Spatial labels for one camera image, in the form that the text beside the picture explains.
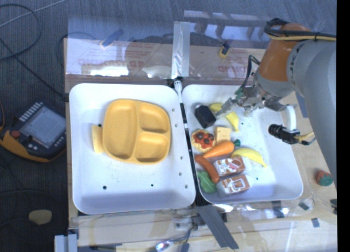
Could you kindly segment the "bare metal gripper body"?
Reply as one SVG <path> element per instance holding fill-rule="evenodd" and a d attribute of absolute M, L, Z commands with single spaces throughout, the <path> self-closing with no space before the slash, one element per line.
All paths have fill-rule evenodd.
<path fill-rule="evenodd" d="M 281 112 L 287 108 L 287 105 L 279 102 L 280 97 L 271 95 L 258 86 L 240 87 L 235 95 L 237 105 L 247 112 L 262 108 Z"/>

